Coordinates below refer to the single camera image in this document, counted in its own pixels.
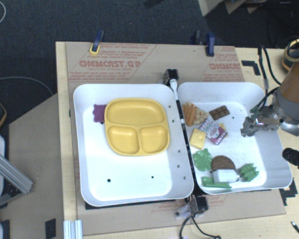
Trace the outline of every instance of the wooden table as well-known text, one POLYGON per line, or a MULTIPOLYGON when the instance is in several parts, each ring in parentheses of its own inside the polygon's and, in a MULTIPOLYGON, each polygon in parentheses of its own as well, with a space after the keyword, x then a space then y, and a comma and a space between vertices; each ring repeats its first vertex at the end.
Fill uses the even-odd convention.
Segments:
MULTIPOLYGON (((204 52, 203 47, 198 49, 199 52, 204 52)), ((281 68, 281 60, 283 50, 269 49, 269 57, 275 76, 282 81, 287 74, 281 68)), ((251 60, 258 61, 257 49, 255 48, 236 48, 236 53, 239 61, 251 60)), ((63 187, 63 209, 64 220, 74 221, 78 219, 76 208, 76 194, 74 183, 73 169, 73 154, 72 154, 72 136, 71 136, 71 121, 69 118, 69 91, 67 80, 67 58, 66 58, 66 43, 56 43, 56 63, 57 63, 57 79, 58 79, 58 102, 59 102, 59 118, 60 118, 60 141, 61 141, 61 163, 62 163, 62 187, 63 187)), ((262 77, 255 77, 251 67, 242 66, 242 72, 246 82, 253 82, 263 88, 262 77)), ((270 89, 277 86, 274 80, 267 74, 270 83, 270 89)), ((279 136, 283 148, 293 148, 299 151, 299 137, 292 136, 279 129, 279 136)), ((214 222, 201 224, 204 232, 212 235, 221 235, 223 239, 251 239, 251 238, 280 238, 290 239, 299 238, 299 234, 291 225, 294 221, 299 227, 299 170, 291 165, 292 174, 298 190, 298 194, 294 198, 288 198, 286 206, 286 214, 272 217, 260 217, 245 220, 234 220, 224 222, 214 222)), ((85 236, 89 239, 152 239, 166 238, 177 239, 179 226, 167 227, 160 229, 148 229, 141 231, 121 232, 104 235, 85 236)), ((207 238, 202 235, 194 225, 187 225, 183 230, 183 236, 194 238, 207 238)))

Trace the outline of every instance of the cardboard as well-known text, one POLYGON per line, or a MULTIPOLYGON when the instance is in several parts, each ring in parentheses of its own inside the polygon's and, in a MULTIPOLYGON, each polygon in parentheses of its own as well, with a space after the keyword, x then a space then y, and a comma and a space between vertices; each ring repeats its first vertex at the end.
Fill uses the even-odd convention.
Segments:
MULTIPOLYGON (((91 43, 66 42, 68 87, 78 219, 84 235, 177 226, 174 217, 184 200, 86 209, 80 192, 74 90, 85 83, 159 83, 166 69, 177 69, 183 82, 243 82, 234 47, 214 47, 214 57, 202 45, 100 43, 98 56, 89 54, 91 43)), ((209 210, 199 223, 245 219, 286 213, 279 190, 207 195, 209 210)))

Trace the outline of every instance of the snack box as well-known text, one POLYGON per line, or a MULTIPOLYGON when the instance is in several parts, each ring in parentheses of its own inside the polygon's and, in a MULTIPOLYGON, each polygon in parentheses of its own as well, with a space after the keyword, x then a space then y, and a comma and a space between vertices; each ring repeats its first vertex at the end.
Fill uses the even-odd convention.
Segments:
POLYGON ((283 147, 276 131, 261 131, 242 137, 240 128, 249 110, 264 96, 253 83, 183 83, 178 87, 179 101, 192 102, 204 111, 225 105, 230 114, 217 120, 227 135, 216 145, 206 139, 204 147, 215 157, 225 155, 240 168, 253 163, 259 171, 250 182, 231 183, 231 188, 204 187, 203 177, 210 171, 191 167, 192 156, 199 149, 188 147, 194 128, 182 120, 170 87, 163 84, 84 84, 74 92, 78 137, 80 184, 84 200, 95 207, 185 199, 197 187, 206 194, 284 188, 290 185, 289 164, 282 158, 283 147), (120 155, 108 143, 105 125, 94 122, 93 107, 119 99, 149 99, 159 103, 166 113, 168 146, 154 155, 120 155))

